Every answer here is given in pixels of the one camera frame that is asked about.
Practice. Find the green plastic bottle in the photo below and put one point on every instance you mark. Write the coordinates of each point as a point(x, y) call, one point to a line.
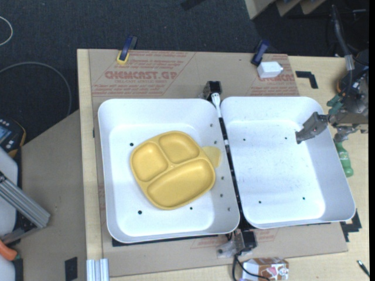
point(345, 159)

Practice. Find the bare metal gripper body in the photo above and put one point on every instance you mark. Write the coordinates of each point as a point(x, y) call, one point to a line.
point(355, 110)

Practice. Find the white plastic tray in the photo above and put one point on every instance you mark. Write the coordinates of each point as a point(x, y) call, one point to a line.
point(275, 168)
point(123, 168)

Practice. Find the brown and white carton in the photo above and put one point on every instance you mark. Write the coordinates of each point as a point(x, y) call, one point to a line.
point(268, 269)

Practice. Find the small white box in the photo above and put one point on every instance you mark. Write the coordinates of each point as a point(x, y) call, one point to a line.
point(269, 69)

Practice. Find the black pen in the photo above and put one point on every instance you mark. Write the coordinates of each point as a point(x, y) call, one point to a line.
point(363, 268)

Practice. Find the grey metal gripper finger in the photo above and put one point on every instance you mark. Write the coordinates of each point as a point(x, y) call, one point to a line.
point(311, 127)
point(347, 131)

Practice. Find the brown cardboard board red print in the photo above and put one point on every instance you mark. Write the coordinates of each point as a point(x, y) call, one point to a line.
point(181, 69)

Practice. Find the thin black and white rod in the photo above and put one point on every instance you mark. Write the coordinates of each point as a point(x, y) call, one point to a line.
point(231, 168)

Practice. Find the yellow divided plate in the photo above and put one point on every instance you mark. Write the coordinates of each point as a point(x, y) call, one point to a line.
point(173, 171)

